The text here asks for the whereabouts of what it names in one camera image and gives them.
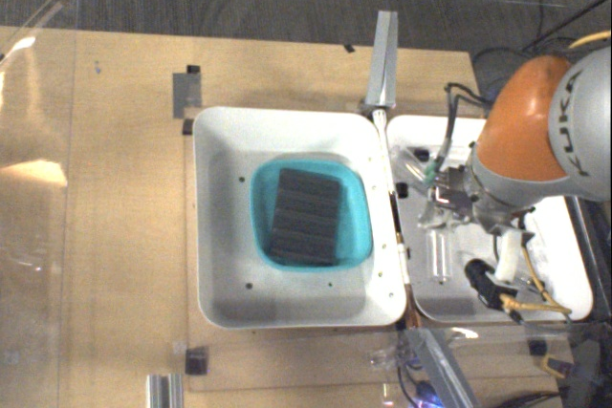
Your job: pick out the dark grey ribbed block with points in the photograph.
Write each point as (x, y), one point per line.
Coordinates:
(306, 215)

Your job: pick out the teal bowl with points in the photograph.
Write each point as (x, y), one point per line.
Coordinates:
(356, 215)

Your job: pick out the clear plastic bottle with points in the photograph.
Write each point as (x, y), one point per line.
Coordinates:
(406, 165)
(440, 255)

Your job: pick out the white plastic tray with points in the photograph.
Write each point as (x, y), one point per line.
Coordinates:
(564, 253)
(225, 224)

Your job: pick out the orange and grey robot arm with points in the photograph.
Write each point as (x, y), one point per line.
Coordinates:
(526, 134)

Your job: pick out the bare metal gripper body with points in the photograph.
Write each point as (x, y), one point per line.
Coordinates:
(452, 193)

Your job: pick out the black cylinder on white bracket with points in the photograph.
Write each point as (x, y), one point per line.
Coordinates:
(483, 279)

